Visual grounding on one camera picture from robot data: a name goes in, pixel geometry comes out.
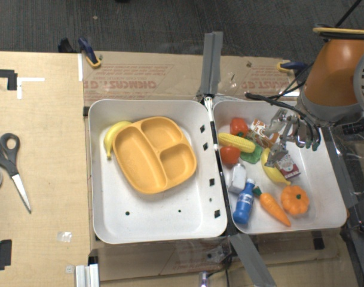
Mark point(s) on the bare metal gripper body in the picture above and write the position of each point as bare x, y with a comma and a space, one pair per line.
298, 131

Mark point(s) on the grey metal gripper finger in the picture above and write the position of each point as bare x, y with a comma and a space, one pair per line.
278, 121
276, 154

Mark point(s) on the yellow banana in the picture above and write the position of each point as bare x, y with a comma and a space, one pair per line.
111, 133
271, 172

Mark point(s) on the red and white carton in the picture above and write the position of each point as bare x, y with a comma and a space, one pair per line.
290, 167

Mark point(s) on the orange and white carton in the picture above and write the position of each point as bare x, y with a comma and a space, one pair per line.
259, 128

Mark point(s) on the green lettuce leaf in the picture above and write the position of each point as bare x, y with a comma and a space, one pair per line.
253, 157

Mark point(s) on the red bell pepper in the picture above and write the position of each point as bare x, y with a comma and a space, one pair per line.
238, 126

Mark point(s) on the yellow corn cob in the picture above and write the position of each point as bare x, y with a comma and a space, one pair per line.
235, 141

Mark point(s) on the white bottle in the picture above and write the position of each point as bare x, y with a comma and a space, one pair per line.
238, 178

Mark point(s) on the red tomato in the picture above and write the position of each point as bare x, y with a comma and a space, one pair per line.
229, 155

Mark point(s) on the orange pumpkin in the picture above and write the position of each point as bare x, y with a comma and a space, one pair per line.
294, 200

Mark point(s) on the orange carrot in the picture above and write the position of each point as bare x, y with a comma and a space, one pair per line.
272, 208

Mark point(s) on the white plastic tray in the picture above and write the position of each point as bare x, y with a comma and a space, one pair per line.
157, 214
319, 190

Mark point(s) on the blue bottle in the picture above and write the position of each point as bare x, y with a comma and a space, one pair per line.
244, 203

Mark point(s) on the orange divided plate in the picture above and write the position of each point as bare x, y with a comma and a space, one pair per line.
146, 157

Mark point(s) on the brown cardboard board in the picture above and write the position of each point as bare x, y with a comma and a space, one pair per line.
146, 79

